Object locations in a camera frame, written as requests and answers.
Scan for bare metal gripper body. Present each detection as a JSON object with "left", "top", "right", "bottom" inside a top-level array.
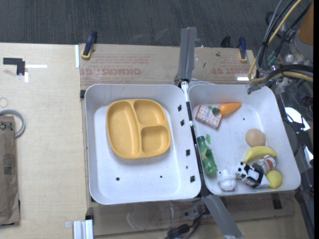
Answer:
[{"left": 285, "top": 52, "right": 314, "bottom": 68}]

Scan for orange carrot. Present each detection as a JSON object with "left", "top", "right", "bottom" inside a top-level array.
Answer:
[{"left": 211, "top": 102, "right": 242, "bottom": 117}]

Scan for beige egg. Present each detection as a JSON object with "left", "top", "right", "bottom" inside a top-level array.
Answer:
[{"left": 245, "top": 128, "right": 267, "bottom": 148}]

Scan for yellow banana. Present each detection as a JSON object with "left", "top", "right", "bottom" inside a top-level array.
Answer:
[{"left": 242, "top": 145, "right": 278, "bottom": 164}]

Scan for white plastic tray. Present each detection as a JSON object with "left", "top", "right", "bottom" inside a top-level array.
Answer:
[
  {"left": 187, "top": 83, "right": 302, "bottom": 197},
  {"left": 84, "top": 83, "right": 202, "bottom": 206}
]

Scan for orange and white carton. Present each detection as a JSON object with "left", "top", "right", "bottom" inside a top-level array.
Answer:
[{"left": 194, "top": 104, "right": 223, "bottom": 130}]

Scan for orange and white can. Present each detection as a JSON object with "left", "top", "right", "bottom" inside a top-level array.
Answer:
[{"left": 252, "top": 154, "right": 277, "bottom": 175}]

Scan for yellow lemon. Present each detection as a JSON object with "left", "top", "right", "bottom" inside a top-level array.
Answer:
[{"left": 265, "top": 169, "right": 283, "bottom": 189}]

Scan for thin black and white rod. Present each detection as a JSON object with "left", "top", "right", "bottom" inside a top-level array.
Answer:
[{"left": 180, "top": 81, "right": 207, "bottom": 197}]

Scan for black and white milk carton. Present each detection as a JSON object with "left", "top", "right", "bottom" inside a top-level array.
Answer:
[{"left": 234, "top": 161, "right": 271, "bottom": 189}]

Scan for green plastic bottle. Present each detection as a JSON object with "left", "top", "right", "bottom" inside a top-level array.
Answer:
[{"left": 196, "top": 135, "right": 218, "bottom": 176}]

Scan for white garlic toy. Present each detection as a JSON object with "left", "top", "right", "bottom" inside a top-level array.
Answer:
[{"left": 218, "top": 169, "right": 237, "bottom": 192}]

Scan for yellow divided plate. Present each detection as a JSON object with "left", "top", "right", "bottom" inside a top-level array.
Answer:
[{"left": 105, "top": 98, "right": 172, "bottom": 159}]

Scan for brown paper bag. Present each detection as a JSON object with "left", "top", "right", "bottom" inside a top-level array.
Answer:
[{"left": 0, "top": 116, "right": 21, "bottom": 226}]

